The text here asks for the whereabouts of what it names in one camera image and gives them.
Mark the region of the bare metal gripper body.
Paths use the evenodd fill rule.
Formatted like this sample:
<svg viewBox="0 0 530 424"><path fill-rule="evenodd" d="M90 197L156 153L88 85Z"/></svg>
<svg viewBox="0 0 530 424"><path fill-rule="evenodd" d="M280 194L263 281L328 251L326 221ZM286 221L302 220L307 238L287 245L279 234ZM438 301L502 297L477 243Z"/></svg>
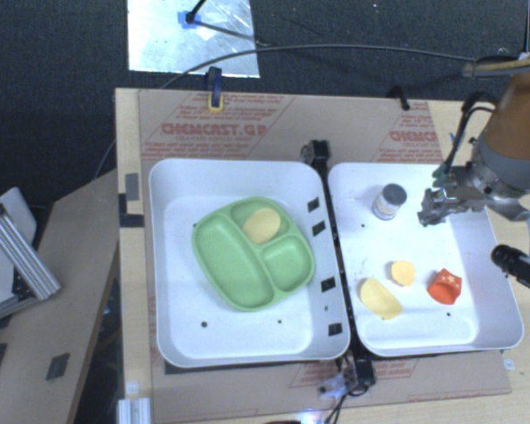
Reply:
<svg viewBox="0 0 530 424"><path fill-rule="evenodd" d="M440 211L448 216L488 208L509 221L525 221L530 209L519 202L524 195L488 169L452 167L440 186Z"/></svg>

